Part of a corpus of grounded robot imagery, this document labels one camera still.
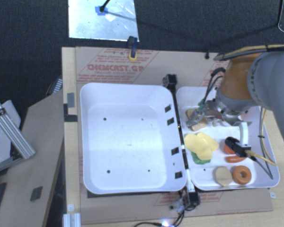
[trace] white divided tray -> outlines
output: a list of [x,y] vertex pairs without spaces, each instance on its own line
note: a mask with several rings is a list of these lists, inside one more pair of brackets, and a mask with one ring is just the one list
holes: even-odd
[[[182,87],[177,91],[177,102],[182,126],[183,136],[188,133],[198,133],[204,132],[205,134],[211,136],[219,143],[219,148],[217,151],[213,152],[213,158],[210,163],[204,165],[198,165],[194,163],[191,152],[186,149],[187,161],[190,168],[190,176],[193,184],[204,191],[213,191],[213,190],[226,190],[226,189],[242,189],[242,188],[261,188],[261,187],[274,187],[279,183],[280,174],[278,168],[273,165],[269,165],[273,179],[271,179],[265,171],[254,161],[249,158],[238,162],[238,163],[228,163],[225,158],[228,156],[224,153],[224,141],[228,136],[240,139],[240,130],[238,127],[230,126],[227,123],[223,122],[218,126],[213,126],[212,123],[209,123],[207,127],[200,129],[199,131],[191,131],[187,126],[186,122],[188,118],[186,116],[186,110],[189,108],[196,108],[198,103],[205,96],[206,88],[205,87]],[[211,100],[215,97],[215,90],[211,91],[208,100]],[[259,142],[259,117],[260,110],[258,107],[252,107],[248,113],[241,116],[241,120],[246,122],[252,122],[248,126],[248,144],[252,146],[251,150],[256,152],[259,155],[263,155]],[[268,154],[275,161],[270,142],[264,130],[264,142],[267,148]],[[263,160],[259,161],[264,167],[266,167]],[[236,166],[247,166],[251,173],[251,181],[247,185],[239,185],[232,181],[229,186],[222,187],[215,181],[215,170],[219,166],[227,167],[231,172]]]
[[80,92],[83,180],[96,194],[178,191],[185,167],[171,93],[89,83]]

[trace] toy donut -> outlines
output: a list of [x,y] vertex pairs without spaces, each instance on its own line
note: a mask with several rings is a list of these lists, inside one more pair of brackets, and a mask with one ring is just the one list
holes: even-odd
[[237,166],[232,171],[232,178],[236,183],[245,185],[251,180],[250,169],[246,166]]

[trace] toy bread slice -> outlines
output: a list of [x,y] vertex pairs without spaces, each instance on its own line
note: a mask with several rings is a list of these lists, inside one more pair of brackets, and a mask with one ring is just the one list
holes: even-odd
[[[196,110],[195,108],[190,108],[186,110],[186,117],[188,119],[190,119],[190,116],[193,114],[194,110]],[[204,128],[207,126],[207,119],[203,118],[199,123],[189,127],[192,131],[198,131],[201,128]]]
[[232,181],[231,172],[224,166],[218,167],[215,171],[216,181],[222,186],[228,186]]

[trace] yellow toy cheese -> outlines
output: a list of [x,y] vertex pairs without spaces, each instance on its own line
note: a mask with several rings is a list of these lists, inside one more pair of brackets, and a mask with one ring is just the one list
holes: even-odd
[[184,137],[184,143],[188,150],[197,154],[205,151],[208,148],[208,143],[195,134],[187,134]]
[[210,160],[213,157],[213,152],[209,147],[207,147],[199,154],[196,153],[196,155],[200,160]]
[[217,141],[202,132],[187,134],[184,137],[184,143],[186,148],[194,152],[200,160],[210,160],[213,157],[213,151],[219,147]]
[[206,140],[212,151],[216,151],[219,148],[219,143],[216,140],[214,140],[212,137],[208,136],[207,134],[199,132],[197,133],[197,136]]

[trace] small robot arm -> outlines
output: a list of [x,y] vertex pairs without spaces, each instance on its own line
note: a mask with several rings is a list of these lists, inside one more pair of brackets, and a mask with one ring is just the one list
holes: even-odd
[[232,59],[215,98],[206,101],[205,96],[199,103],[199,110],[187,122],[189,127],[203,117],[220,118],[235,125],[240,122],[238,116],[250,107],[261,106],[273,111],[284,139],[284,45],[262,47],[253,47],[245,53],[230,53],[228,58],[217,56],[218,59]]

